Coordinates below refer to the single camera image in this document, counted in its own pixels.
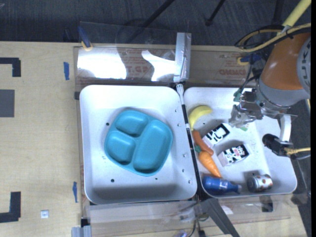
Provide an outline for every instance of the metal can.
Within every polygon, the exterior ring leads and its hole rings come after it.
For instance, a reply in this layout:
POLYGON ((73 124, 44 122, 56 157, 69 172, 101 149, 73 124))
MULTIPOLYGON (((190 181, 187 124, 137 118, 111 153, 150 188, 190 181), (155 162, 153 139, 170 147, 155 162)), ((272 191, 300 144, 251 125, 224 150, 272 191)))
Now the metal can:
POLYGON ((262 192, 271 189, 272 185, 271 176, 268 174, 254 175, 247 179, 247 187, 250 192, 262 192))

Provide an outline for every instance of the dark background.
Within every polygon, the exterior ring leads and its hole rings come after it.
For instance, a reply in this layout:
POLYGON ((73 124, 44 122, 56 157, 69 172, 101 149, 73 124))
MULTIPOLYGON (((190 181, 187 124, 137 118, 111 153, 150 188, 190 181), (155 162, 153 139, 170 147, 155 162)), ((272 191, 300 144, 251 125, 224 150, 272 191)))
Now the dark background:
MULTIPOLYGON (((69 29, 78 39, 80 21, 123 25, 147 19, 166 0, 0 0, 0 40, 63 41, 69 29)), ((300 0, 284 0, 277 23, 282 23, 300 0)), ((176 0, 149 27, 192 33, 193 45, 234 45, 244 35, 272 23, 277 0, 227 0, 211 26, 205 25, 219 0, 176 0)), ((296 25, 311 22, 311 7, 296 25)), ((310 113, 305 101, 294 105, 292 141, 310 147, 310 113)), ((311 160, 293 162, 299 185, 293 201, 311 236, 311 160)))

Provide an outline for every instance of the wooden table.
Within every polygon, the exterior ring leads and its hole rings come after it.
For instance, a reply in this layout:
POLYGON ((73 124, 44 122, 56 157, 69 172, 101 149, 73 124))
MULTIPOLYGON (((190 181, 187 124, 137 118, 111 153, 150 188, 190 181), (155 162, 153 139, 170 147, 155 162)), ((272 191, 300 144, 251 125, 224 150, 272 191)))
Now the wooden table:
MULTIPOLYGON (((11 192, 21 192, 21 217, 17 222, 0 223, 0 236, 69 237, 71 228, 80 225, 75 46, 79 44, 0 42, 0 57, 18 57, 22 67, 22 76, 12 77, 12 66, 0 65, 0 89, 15 91, 14 117, 0 118, 0 212, 9 211, 11 192), (69 80, 65 80, 64 62, 70 65, 69 80), (49 211, 48 218, 41 218, 42 210, 49 211)), ((194 51, 216 47, 193 46, 192 50, 194 60, 194 51)), ((297 207, 288 210, 290 218, 236 224, 235 228, 241 236, 306 236, 297 207)), ((207 235, 222 234, 218 227, 204 230, 207 235)))

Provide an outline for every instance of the banana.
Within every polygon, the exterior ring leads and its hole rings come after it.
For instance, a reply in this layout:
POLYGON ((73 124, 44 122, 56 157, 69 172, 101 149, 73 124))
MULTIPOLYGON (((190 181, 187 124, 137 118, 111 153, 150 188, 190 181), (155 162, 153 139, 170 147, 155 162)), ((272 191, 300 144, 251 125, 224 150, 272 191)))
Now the banana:
POLYGON ((209 114, 212 111, 213 110, 207 105, 200 105, 194 108, 193 111, 191 111, 191 113, 189 114, 189 125, 191 130, 193 130, 194 124, 201 116, 209 114))

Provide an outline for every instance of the blue divided plate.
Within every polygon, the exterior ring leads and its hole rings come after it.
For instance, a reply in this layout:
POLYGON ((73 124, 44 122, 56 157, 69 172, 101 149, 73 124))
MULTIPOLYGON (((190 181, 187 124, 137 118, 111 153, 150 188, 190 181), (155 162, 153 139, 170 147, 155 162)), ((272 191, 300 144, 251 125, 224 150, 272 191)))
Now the blue divided plate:
POLYGON ((164 165, 172 141, 168 125, 143 112, 126 110, 111 125, 104 150, 107 157, 122 168, 151 176, 164 165))

